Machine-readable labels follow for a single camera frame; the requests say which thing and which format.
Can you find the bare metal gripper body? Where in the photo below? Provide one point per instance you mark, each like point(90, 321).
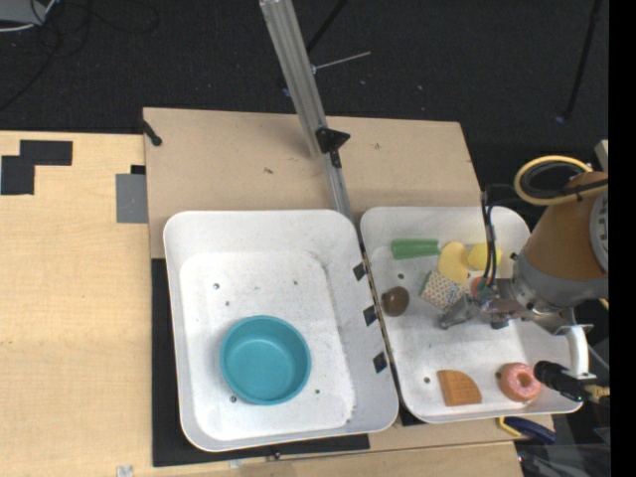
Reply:
point(512, 308)

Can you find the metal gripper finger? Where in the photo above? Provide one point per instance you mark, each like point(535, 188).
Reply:
point(457, 316)

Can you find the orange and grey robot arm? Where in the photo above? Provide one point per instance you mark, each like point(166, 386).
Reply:
point(561, 236)

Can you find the white plastic tray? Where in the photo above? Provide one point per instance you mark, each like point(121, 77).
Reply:
point(447, 346)
point(278, 236)

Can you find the patterned small carton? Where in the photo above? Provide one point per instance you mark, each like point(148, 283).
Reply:
point(439, 288)

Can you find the orange carrot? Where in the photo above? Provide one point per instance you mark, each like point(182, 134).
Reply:
point(478, 284)

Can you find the yellow lemon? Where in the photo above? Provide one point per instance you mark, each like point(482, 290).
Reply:
point(479, 256)

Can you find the brown round chocolate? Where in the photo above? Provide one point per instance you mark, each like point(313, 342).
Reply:
point(395, 301)

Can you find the brown waffle biscuit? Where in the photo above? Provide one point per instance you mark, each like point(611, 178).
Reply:
point(458, 389)

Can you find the green cucumber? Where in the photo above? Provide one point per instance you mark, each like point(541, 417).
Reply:
point(412, 248)

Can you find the pink doughnut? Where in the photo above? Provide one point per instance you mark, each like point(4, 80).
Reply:
point(512, 390)

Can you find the teal bowl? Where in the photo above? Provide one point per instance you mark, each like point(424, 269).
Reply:
point(266, 361)

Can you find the brown cardboard board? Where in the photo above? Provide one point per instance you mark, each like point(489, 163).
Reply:
point(238, 167)

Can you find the black cylinder on white bracket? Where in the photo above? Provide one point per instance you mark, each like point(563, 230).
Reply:
point(559, 376)

